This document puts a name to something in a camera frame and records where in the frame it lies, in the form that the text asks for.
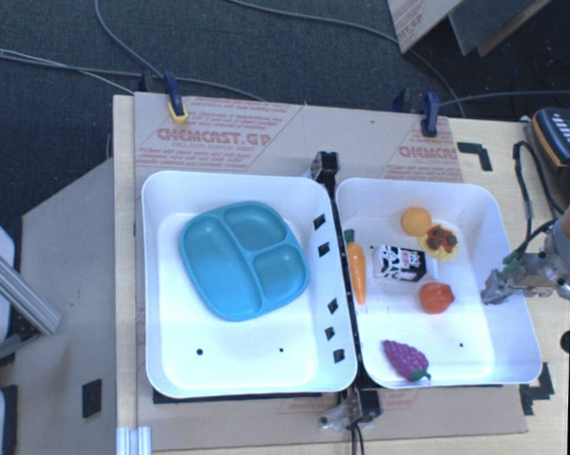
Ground brown cardboard board red print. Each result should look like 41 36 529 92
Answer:
120 90 540 455

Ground blue divided plate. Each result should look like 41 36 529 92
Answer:
175 198 313 325

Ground purple grapes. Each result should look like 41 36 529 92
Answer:
380 338 434 384

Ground orange round toy fruit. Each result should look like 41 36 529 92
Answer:
399 205 434 239

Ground black block with thin wires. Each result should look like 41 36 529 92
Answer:
308 149 341 184
337 386 384 428

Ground thin black rod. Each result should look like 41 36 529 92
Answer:
323 194 370 390

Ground red orange toy pepper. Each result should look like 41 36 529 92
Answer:
417 280 457 316

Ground white plastic tray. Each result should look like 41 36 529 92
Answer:
328 176 549 396
132 169 366 407

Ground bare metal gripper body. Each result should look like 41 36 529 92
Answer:
507 250 570 301

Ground black and white milk carton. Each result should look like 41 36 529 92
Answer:
371 242 430 284

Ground yellow pasta with meatballs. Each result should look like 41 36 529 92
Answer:
415 222 461 264

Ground orange carrot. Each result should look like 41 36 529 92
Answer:
341 227 370 307

